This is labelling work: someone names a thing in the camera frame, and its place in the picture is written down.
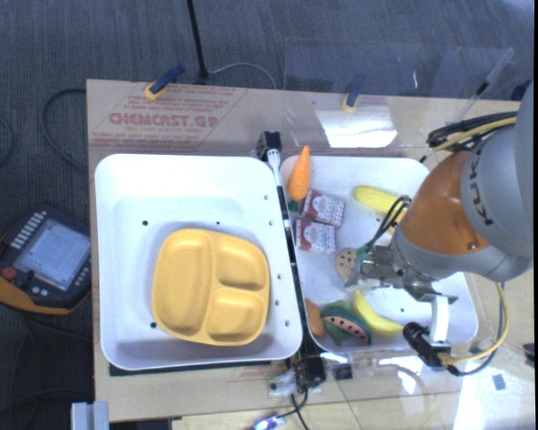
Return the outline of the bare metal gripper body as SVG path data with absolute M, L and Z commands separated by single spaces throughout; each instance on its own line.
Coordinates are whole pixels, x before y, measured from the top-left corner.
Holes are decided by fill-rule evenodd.
M 430 298 L 436 294 L 432 278 L 417 272 L 389 245 L 375 245 L 365 261 L 377 265 L 375 277 L 367 279 L 376 279 L 384 286 L 404 289 L 413 298 Z

